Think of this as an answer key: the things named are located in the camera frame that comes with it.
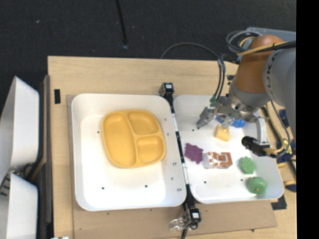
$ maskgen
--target black cable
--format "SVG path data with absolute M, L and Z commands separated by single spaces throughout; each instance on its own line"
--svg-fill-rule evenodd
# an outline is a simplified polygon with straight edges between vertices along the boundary
M 124 25 L 124 20 L 123 20 L 121 5 L 120 5 L 120 0 L 115 0 L 115 2 L 116 2 L 116 7 L 118 9 L 118 14 L 119 14 L 121 28 L 122 28 L 123 44 L 127 45 L 128 44 L 128 38 L 127 38 L 127 35 L 126 35 L 126 30 L 125 30 L 125 25 Z
M 228 46 L 228 49 L 232 52 L 241 52 L 241 51 L 246 51 L 246 48 L 243 48 L 240 43 L 248 38 L 248 37 L 257 37 L 260 36 L 262 34 L 257 33 L 257 32 L 252 32 L 252 31 L 245 31 L 245 30 L 237 30 L 237 31 L 233 31 L 230 32 L 229 34 L 227 34 L 226 36 L 226 43 Z
M 191 45 L 191 46 L 196 46 L 199 48 L 202 48 L 208 52 L 210 52 L 212 55 L 217 57 L 217 62 L 218 62 L 218 68 L 219 68 L 219 80 L 218 80 L 218 85 L 215 91 L 215 94 L 213 95 L 213 98 L 215 97 L 215 100 L 217 99 L 216 97 L 219 97 L 222 90 L 223 90 L 223 86 L 224 86 L 224 79 L 225 79 L 225 63 L 224 63 L 224 57 L 226 56 L 226 54 L 222 54 L 221 56 L 219 56 L 216 52 L 212 51 L 211 49 L 201 45 L 201 44 L 197 44 L 197 43 L 193 43 L 193 42 L 180 42 L 177 44 L 174 44 L 172 46 L 170 46 L 168 49 L 166 49 L 163 54 L 161 55 L 160 59 L 162 59 L 170 50 L 178 47 L 178 46 L 182 46 L 182 45 Z
M 160 59 L 162 59 L 166 53 L 168 53 L 170 50 L 178 47 L 178 46 L 182 46 L 182 45 L 191 45 L 191 46 L 196 46 L 196 47 L 199 47 L 199 48 L 202 48 L 204 50 L 207 50 L 208 52 L 210 52 L 211 54 L 213 54 L 215 57 L 218 58 L 218 54 L 214 51 L 212 51 L 211 49 L 205 47 L 204 45 L 201 45 L 201 44 L 197 44 L 197 43 L 194 43 L 194 42 L 180 42 L 180 43 L 177 43 L 177 44 L 174 44 L 172 46 L 170 46 L 168 49 L 166 49 L 166 51 L 163 52 L 163 54 L 161 55 Z
M 268 117 L 269 117 L 269 113 L 268 113 L 266 107 L 265 107 L 265 106 L 261 107 L 261 110 L 264 112 L 265 117 L 268 118 Z M 277 134 L 277 132 L 276 132 L 276 130 L 275 130 L 275 127 L 274 127 L 274 125 L 273 125 L 273 122 L 272 122 L 271 120 L 268 120 L 268 124 L 269 124 L 269 126 L 270 126 L 271 131 L 273 132 L 273 134 L 274 134 L 274 136 L 275 136 L 275 138 L 276 138 L 276 141 L 277 141 L 277 142 L 281 141 L 279 135 Z
M 294 172 L 295 178 L 297 179 L 297 169 L 296 169 L 295 165 L 293 164 L 293 160 L 288 159 L 287 162 L 290 165 L 290 168 L 292 169 L 292 171 Z
M 219 66 L 219 70 L 222 72 L 220 74 L 220 77 L 219 77 L 219 82 L 218 82 L 218 94 L 216 95 L 216 100 L 220 97 L 221 95 L 221 92 L 224 88 L 224 82 L 225 82 L 225 71 L 226 71 L 226 68 L 225 68 L 225 64 L 224 64 L 224 56 L 225 54 L 222 54 L 219 58 L 218 58 L 218 66 Z
M 256 53 L 257 52 L 271 51 L 271 50 L 279 50 L 279 49 L 290 49 L 290 48 L 295 48 L 295 47 L 296 47 L 296 40 L 281 43 L 281 44 L 274 43 L 272 47 L 258 50 L 258 51 L 256 51 Z
M 291 138 L 290 138 L 290 134 L 289 134 L 289 132 L 288 132 L 288 130 L 287 130 L 287 128 L 286 128 L 286 126 L 285 126 L 283 120 L 280 118 L 280 116 L 279 116 L 279 114 L 278 114 L 278 111 L 277 111 L 277 109 L 276 109 L 276 107 L 275 107 L 274 101 L 270 101 L 270 103 L 272 104 L 273 109 L 274 109 L 274 111 L 275 111 L 275 114 L 276 114 L 277 118 L 279 119 L 281 126 L 282 126 L 283 129 L 285 130 L 285 133 L 286 133 L 287 138 L 288 138 L 288 140 L 287 140 L 287 141 L 288 141 L 288 144 L 287 144 L 287 146 L 286 146 L 284 152 L 283 152 L 282 154 L 279 154 L 279 155 L 277 156 L 277 157 L 281 157 L 281 156 L 283 156 L 283 155 L 288 151 L 288 149 L 289 149 L 289 147 L 290 147 Z
M 188 228 L 185 228 L 185 229 L 183 230 L 183 233 L 181 234 L 181 238 L 180 238 L 180 239 L 185 239 L 186 234 L 187 234 L 187 230 L 188 230 Z

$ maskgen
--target green toy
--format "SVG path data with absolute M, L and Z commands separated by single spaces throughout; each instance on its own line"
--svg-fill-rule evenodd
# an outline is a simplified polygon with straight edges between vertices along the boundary
M 252 174 L 255 171 L 255 163 L 254 161 L 249 157 L 244 157 L 240 160 L 240 169 L 245 174 Z
M 253 177 L 248 184 L 248 190 L 254 194 L 264 194 L 266 192 L 267 183 L 261 177 Z

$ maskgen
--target cable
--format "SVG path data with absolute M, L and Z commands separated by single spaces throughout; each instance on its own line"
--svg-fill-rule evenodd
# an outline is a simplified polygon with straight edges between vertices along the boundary
M 185 239 L 186 234 L 187 234 L 187 229 L 188 229 L 188 228 L 185 228 L 185 229 L 183 230 L 183 233 L 182 233 L 182 235 L 181 235 L 181 239 Z
M 279 131 L 278 131 L 277 127 L 273 123 L 273 119 L 271 118 L 271 113 L 269 112 L 268 104 L 266 104 L 266 111 L 267 111 L 267 116 L 269 117 L 269 124 L 271 125 L 271 128 L 273 129 L 278 141 L 280 141 L 280 143 L 281 143 L 281 147 L 279 149 L 276 149 L 275 151 L 273 151 L 274 154 L 277 154 L 277 153 L 279 153 L 279 152 L 284 150 L 284 139 L 279 134 Z
M 285 130 L 285 132 L 286 132 L 286 135 L 287 135 L 287 138 L 288 138 L 288 144 L 287 144 L 285 150 L 284 150 L 281 154 L 279 154 L 279 155 L 276 156 L 277 158 L 279 158 L 279 157 L 285 155 L 285 153 L 288 151 L 288 149 L 289 149 L 289 147 L 290 147 L 291 138 L 290 138 L 290 134 L 289 134 L 289 132 L 288 132 L 286 126 L 284 125 L 283 121 L 281 120 L 281 118 L 280 118 L 280 116 L 279 116 L 279 114 L 278 114 L 278 111 L 277 111 L 277 109 L 276 109 L 276 107 L 275 107 L 274 102 L 273 102 L 273 101 L 270 101 L 270 102 L 271 102 L 272 107 L 273 107 L 273 109 L 274 109 L 274 112 L 275 112 L 276 116 L 278 117 L 278 119 L 279 119 L 279 121 L 280 121 L 282 127 L 284 128 L 284 130 Z M 279 152 L 281 152 L 282 149 L 283 149 L 283 146 L 284 146 L 284 145 L 283 145 L 282 137 L 280 136 L 280 138 L 281 138 L 281 142 L 282 142 L 282 147 L 281 147 L 280 149 L 275 150 L 275 154 L 278 154 Z
M 166 49 L 163 54 L 161 55 L 160 59 L 162 59 L 170 50 L 178 47 L 178 46 L 182 46 L 182 45 L 191 45 L 191 46 L 196 46 L 199 48 L 202 48 L 208 52 L 210 52 L 212 55 L 214 55 L 215 57 L 217 57 L 217 63 L 218 63 L 218 68 L 219 68 L 219 80 L 218 80 L 218 85 L 215 91 L 215 94 L 213 95 L 213 97 L 211 98 L 211 102 L 217 100 L 223 90 L 223 86 L 224 86 L 224 80 L 225 80 L 225 71 L 226 71 L 226 67 L 225 67 L 225 63 L 224 63 L 224 57 L 226 56 L 226 54 L 222 54 L 222 55 L 218 55 L 216 52 L 212 51 L 211 49 L 201 45 L 201 44 L 197 44 L 197 43 L 193 43 L 193 42 L 180 42 L 177 44 L 174 44 L 172 46 L 170 46 L 168 49 Z
M 244 44 L 244 42 L 252 37 L 257 37 L 260 36 L 262 34 L 257 33 L 257 32 L 252 32 L 252 31 L 245 31 L 245 30 L 237 30 L 237 31 L 233 31 L 230 32 L 229 34 L 227 34 L 226 36 L 226 43 L 228 46 L 228 49 L 232 52 L 242 52 L 242 51 L 246 51 L 246 48 L 243 48 L 242 45 Z
M 219 67 L 219 81 L 218 81 L 218 86 L 216 90 L 216 94 L 218 91 L 218 94 L 216 96 L 216 100 L 220 97 L 220 94 L 224 88 L 224 82 L 225 82 L 225 64 L 224 64 L 224 56 L 225 54 L 222 54 L 220 57 L 218 57 L 218 67 Z
M 268 45 L 260 46 L 257 48 L 237 52 L 237 55 L 244 56 L 244 55 L 251 54 L 251 53 L 272 51 L 272 50 L 278 50 L 278 49 L 289 49 L 289 48 L 294 48 L 294 47 L 296 47 L 296 41 L 279 42 L 279 43 L 268 44 Z
M 123 48 L 127 48 L 128 38 L 126 35 L 125 24 L 124 24 L 123 14 L 122 14 L 122 10 L 121 10 L 120 0 L 115 0 L 115 3 L 116 3 L 117 10 L 118 10 L 120 23 L 121 23 L 121 29 L 122 29 L 122 35 L 123 35 Z
M 266 106 L 261 107 L 261 110 L 264 112 L 265 117 L 269 117 L 269 113 L 268 113 L 268 110 L 266 109 Z M 272 122 L 271 119 L 268 120 L 268 124 L 269 124 L 271 130 L 273 131 L 274 136 L 275 136 L 277 142 L 278 142 L 278 141 L 282 142 L 282 141 L 281 141 L 281 137 L 279 136 L 278 131 L 277 131 L 277 129 L 274 127 L 273 122 Z
M 204 50 L 207 50 L 208 52 L 210 52 L 211 54 L 213 54 L 215 57 L 218 58 L 218 55 L 216 52 L 212 51 L 211 49 L 201 45 L 201 44 L 197 44 L 197 43 L 194 43 L 194 42 L 180 42 L 180 43 L 177 43 L 177 44 L 174 44 L 172 46 L 170 46 L 168 49 L 166 49 L 166 51 L 163 52 L 163 54 L 161 55 L 160 59 L 162 59 L 166 53 L 168 53 L 170 50 L 178 47 L 178 46 L 182 46 L 182 45 L 192 45 L 192 46 L 196 46 L 196 47 L 199 47 L 199 48 L 202 48 Z

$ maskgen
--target yellow block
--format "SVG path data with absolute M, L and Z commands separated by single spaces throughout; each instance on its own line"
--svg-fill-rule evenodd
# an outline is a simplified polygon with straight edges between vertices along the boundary
M 229 141 L 230 133 L 228 128 L 223 128 L 220 124 L 217 125 L 215 130 L 215 137 L 222 141 Z

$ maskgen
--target wooden table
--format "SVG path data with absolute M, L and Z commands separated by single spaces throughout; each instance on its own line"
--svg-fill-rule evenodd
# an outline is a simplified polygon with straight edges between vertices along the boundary
M 234 75 L 237 65 L 226 63 L 226 69 Z M 212 95 L 218 73 L 216 61 L 48 57 L 54 236 L 180 238 L 180 232 L 169 231 L 168 221 L 181 214 L 181 207 L 87 212 L 77 205 L 72 191 L 66 97 L 80 93 L 156 94 L 163 82 L 174 84 L 175 96 Z M 227 91 L 225 84 L 223 94 Z M 288 166 L 281 168 L 281 173 L 284 181 L 294 178 Z M 194 239 L 297 238 L 296 193 L 285 190 L 284 195 L 288 208 L 278 211 L 272 210 L 270 201 L 198 204 L 203 220 L 188 235 Z

